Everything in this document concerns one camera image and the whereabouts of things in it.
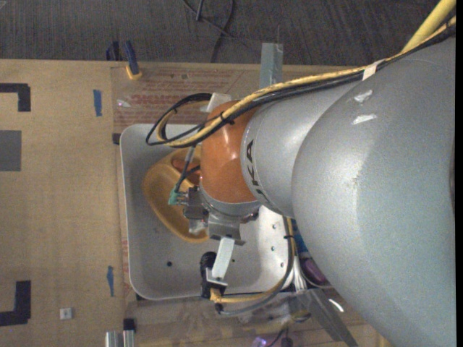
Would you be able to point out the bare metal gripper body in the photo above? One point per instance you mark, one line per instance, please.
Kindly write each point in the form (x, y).
(197, 212)

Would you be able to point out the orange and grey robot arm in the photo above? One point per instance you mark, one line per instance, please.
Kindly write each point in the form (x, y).
(354, 193)

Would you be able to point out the yellow divided plate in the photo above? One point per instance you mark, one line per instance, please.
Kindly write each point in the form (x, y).
(159, 190)

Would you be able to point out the white plastic tray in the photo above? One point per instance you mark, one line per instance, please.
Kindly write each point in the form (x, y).
(144, 259)

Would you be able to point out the blue packet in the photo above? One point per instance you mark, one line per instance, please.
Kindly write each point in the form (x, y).
(300, 240)

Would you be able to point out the purple toy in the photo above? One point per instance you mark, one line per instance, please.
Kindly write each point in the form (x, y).
(314, 271)

